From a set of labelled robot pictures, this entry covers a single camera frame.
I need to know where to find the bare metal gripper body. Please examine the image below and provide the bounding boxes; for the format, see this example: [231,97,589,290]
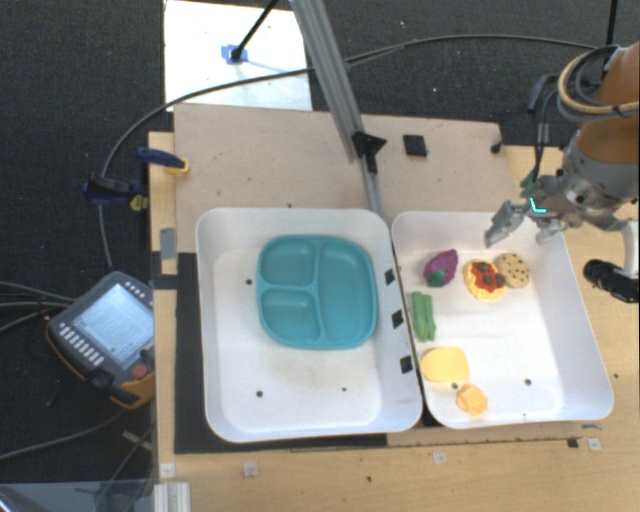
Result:
[524,175,622,227]

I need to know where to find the brown chocolate chip biscuit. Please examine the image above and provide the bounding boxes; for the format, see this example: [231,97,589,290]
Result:
[492,252,532,290]

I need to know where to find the yellow spaghetti with red sauce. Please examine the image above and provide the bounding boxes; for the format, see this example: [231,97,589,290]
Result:
[461,258,508,303]

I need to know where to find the purple grapes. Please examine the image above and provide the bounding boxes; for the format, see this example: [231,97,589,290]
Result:
[422,248,460,289]

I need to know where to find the white plastic tray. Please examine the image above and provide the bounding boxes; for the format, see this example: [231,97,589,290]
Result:
[390,209,616,431]
[194,207,424,444]

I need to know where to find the green beans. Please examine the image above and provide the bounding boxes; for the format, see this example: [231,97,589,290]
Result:
[410,290,438,344]

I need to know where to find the pale yellow flat slice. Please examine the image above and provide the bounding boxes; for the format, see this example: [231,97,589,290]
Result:
[419,345,472,384]

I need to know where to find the teal divided plate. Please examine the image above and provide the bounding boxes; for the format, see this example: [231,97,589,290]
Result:
[255,234,379,351]

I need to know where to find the small yellow-orange lump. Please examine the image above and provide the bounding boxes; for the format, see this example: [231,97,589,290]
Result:
[454,382,490,417]

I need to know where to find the brown cardboard board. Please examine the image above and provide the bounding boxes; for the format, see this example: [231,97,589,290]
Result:
[172,102,584,449]

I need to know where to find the black cylinder on white bracket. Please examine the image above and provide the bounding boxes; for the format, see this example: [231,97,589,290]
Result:
[582,218,640,304]

